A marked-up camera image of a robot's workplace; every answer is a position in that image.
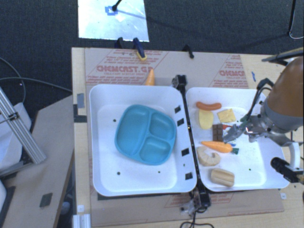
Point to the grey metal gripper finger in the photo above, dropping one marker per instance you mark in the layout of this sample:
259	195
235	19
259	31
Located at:
234	133
254	138

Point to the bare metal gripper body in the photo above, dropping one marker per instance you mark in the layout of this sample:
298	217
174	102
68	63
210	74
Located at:
259	125

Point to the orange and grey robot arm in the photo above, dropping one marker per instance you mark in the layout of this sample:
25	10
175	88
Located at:
285	87

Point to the brown toy chocolate bar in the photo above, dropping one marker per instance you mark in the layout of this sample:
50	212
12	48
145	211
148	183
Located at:
217	132

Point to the yellow toy cheese square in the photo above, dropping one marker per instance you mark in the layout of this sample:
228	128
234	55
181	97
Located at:
226	116

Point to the orange toy carrot green leaves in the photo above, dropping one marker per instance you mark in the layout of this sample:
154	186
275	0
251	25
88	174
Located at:
218	146

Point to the white plastic tray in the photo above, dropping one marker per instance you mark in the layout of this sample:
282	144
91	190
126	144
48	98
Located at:
107	151
251	165

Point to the yellow toy potato slice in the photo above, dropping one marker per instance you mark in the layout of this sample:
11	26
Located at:
205	119

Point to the orange toy sausage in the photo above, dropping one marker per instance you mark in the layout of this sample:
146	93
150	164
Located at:
209	106

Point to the beige toy croissant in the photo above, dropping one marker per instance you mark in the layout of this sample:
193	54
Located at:
206	159

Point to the thin black rod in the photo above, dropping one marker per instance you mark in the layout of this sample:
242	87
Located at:
190	132

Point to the beige toy bread loaf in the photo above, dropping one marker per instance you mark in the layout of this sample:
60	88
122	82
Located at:
222	177

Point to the blue divided plate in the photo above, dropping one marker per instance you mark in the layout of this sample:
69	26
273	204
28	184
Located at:
145	134

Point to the orange toy carrot without leaves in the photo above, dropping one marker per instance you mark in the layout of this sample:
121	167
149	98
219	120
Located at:
150	79

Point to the brown cardboard board red print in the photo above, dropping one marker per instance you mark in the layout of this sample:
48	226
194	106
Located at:
133	208

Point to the black cylinder on white bracket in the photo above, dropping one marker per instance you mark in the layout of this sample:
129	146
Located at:
282	166

